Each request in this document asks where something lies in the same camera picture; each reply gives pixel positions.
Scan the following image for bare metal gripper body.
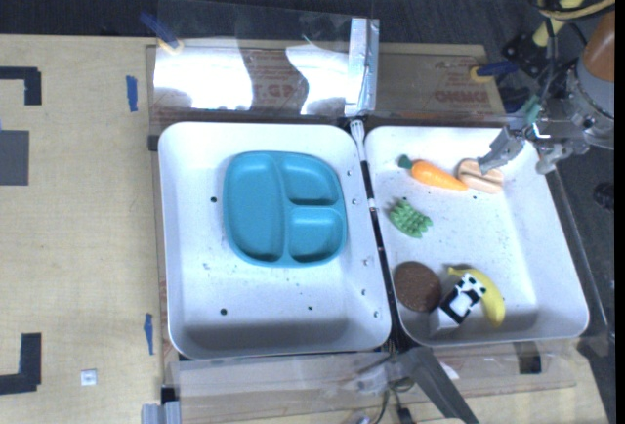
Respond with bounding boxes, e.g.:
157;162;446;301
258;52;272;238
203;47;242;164
530;72;616;158

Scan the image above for sausage in bread bun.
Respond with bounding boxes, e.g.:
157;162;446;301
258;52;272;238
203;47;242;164
456;157;506;195

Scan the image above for orange carrot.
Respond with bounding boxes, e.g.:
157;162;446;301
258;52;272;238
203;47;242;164
396;153;471;192

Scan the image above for white plastic tray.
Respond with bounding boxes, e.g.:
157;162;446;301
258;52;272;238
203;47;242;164
156;120;394;361
363;124;591;349

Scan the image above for green grapes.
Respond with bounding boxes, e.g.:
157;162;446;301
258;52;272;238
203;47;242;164
388;197;435;239

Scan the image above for yellow banana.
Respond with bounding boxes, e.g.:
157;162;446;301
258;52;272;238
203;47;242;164
446;265;507;329

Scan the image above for black and white carton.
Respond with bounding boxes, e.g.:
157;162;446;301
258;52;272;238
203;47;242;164
437;273;488;327

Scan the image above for brown biscuit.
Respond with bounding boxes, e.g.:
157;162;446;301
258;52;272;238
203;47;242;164
393;260;444;315

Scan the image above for blue divided plate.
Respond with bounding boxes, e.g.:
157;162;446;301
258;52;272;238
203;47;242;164
222;149;350;268

